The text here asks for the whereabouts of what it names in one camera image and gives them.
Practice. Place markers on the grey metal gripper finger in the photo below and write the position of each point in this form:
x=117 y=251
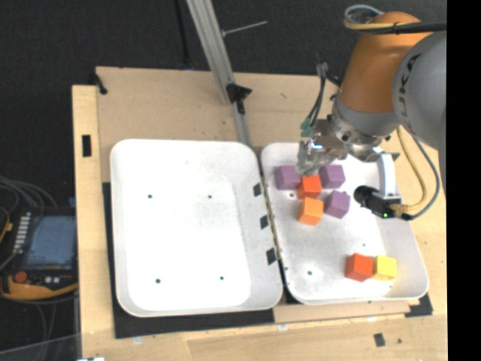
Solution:
x=304 y=160
x=319 y=161

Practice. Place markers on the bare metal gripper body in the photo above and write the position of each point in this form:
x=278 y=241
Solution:
x=334 y=143

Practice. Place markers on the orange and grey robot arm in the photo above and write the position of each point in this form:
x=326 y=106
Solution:
x=379 y=70

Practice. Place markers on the purple cube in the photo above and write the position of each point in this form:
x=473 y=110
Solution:
x=286 y=177
x=332 y=176
x=337 y=204

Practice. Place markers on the red cube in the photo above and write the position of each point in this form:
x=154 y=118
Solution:
x=310 y=187
x=358 y=267

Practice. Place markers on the orange cube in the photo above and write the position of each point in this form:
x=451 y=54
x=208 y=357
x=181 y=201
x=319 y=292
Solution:
x=310 y=211

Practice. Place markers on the white plastic tray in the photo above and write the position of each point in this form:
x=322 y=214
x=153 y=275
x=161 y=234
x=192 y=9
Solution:
x=188 y=231
x=330 y=246

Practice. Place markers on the yellow cube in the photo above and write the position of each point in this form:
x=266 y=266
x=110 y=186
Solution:
x=385 y=267

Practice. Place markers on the pale wood board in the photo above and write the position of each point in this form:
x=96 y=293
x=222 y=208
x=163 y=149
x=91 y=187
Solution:
x=169 y=107

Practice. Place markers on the black cylinder on white bracket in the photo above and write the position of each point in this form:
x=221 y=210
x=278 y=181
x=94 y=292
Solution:
x=376 y=201

